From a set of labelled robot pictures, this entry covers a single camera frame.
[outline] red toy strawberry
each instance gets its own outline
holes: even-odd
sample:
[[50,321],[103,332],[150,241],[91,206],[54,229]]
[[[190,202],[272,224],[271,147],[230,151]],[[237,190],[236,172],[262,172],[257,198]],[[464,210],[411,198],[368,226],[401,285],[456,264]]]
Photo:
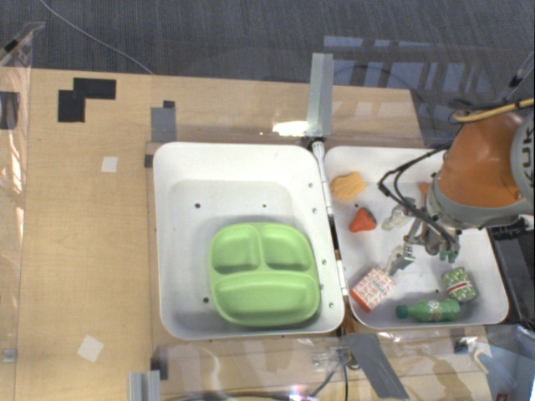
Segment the red toy strawberry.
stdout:
[[360,208],[351,221],[349,230],[356,233],[357,231],[372,231],[375,227],[377,227],[377,220],[374,215],[366,208]]

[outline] white square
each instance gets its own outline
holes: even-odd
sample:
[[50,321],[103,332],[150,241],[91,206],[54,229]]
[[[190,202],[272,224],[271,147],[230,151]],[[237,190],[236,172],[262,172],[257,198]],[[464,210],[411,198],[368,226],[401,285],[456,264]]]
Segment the white square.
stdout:
[[117,172],[118,157],[104,157],[102,160],[102,172]]
[[103,347],[104,344],[102,342],[99,342],[96,338],[92,338],[88,334],[78,348],[77,354],[91,363],[96,363]]

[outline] green plate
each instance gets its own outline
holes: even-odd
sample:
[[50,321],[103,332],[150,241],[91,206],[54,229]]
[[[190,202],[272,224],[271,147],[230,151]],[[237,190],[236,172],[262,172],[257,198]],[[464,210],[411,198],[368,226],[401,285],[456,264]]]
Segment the green plate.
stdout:
[[319,307],[310,243],[283,224],[244,223],[219,230],[210,245],[210,285],[217,311],[237,325],[296,324]]

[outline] toy bottle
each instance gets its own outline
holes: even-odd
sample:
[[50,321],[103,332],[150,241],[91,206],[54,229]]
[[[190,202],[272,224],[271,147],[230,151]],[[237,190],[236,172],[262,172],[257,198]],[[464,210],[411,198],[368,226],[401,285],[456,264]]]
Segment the toy bottle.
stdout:
[[399,319],[413,317],[420,322],[455,321],[459,317],[459,302],[453,298],[445,300],[420,300],[412,306],[399,305],[395,314]]

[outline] white cable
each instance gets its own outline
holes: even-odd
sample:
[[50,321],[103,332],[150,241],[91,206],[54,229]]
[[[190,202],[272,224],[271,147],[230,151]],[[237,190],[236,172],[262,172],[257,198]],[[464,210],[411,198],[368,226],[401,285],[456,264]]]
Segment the white cable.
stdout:
[[130,61],[132,61],[133,63],[139,65],[142,69],[144,69],[148,74],[154,74],[152,73],[145,65],[143,65],[142,63],[140,63],[137,59],[135,58],[132,58],[130,55],[124,53],[123,51],[121,50],[118,50],[117,48],[114,48],[113,46],[107,44],[107,43],[104,43],[102,40],[99,40],[97,39],[95,36],[92,36],[91,34],[85,32],[82,28],[80,27],[77,27],[76,25],[74,25],[73,23],[71,23],[68,19],[65,19],[64,17],[62,17],[59,13],[57,13],[55,10],[53,10],[44,0],[39,0],[41,2],[41,4],[43,6],[45,6],[54,16],[56,16],[57,18],[61,19],[64,23],[66,23],[67,25],[69,25],[70,27],[74,28],[76,31],[78,31],[79,33],[82,33],[85,37],[87,38],[90,38],[91,40],[94,40],[96,43],[104,46],[105,48],[108,48],[116,53],[118,53],[119,55],[122,55],[124,56],[125,58],[129,59]]

